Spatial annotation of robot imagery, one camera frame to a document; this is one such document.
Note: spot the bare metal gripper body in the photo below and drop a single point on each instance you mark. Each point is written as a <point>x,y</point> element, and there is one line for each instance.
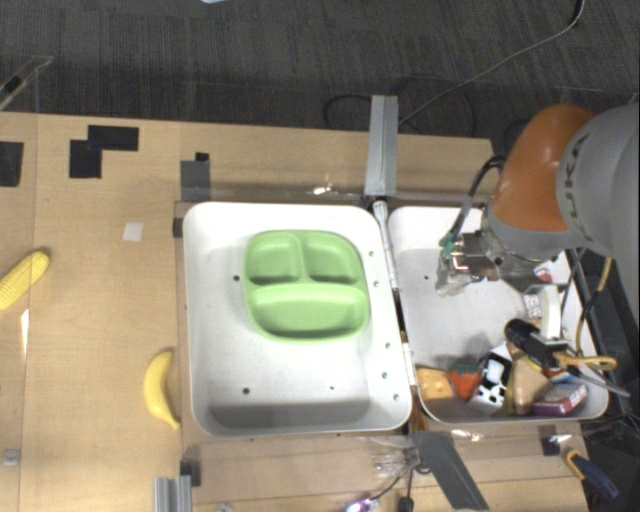
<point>475,255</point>

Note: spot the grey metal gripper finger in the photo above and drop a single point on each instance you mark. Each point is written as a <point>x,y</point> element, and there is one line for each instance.
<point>445,282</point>
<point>462,282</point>

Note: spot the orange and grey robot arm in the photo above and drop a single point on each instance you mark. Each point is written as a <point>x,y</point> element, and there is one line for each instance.
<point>590,170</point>

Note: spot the white plastic tray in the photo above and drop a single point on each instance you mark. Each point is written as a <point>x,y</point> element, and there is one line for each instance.
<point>220,310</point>
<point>450,325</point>

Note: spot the white and red packet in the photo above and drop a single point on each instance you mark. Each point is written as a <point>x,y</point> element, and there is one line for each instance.
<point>532,302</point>

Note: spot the red strawberry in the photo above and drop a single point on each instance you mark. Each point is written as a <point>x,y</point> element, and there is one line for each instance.
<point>465,382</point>

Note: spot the yellow square biscuit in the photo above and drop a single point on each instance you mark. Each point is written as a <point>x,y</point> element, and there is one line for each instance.
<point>434,385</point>

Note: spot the black and white carton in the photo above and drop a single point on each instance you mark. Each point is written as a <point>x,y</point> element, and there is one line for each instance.
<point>492,385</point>

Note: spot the tan bread wedge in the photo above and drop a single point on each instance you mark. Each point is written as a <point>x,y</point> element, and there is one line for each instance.
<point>527,387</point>

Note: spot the green divided plate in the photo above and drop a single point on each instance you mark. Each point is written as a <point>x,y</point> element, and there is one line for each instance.
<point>305,305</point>

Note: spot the purple packet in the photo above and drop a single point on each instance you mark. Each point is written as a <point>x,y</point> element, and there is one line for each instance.
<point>560,400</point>

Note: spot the yellow banana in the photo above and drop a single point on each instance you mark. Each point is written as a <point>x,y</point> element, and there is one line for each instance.
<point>156,390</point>

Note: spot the yellow corn cob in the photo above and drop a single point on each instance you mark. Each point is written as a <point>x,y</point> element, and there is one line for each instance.
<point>20,282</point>

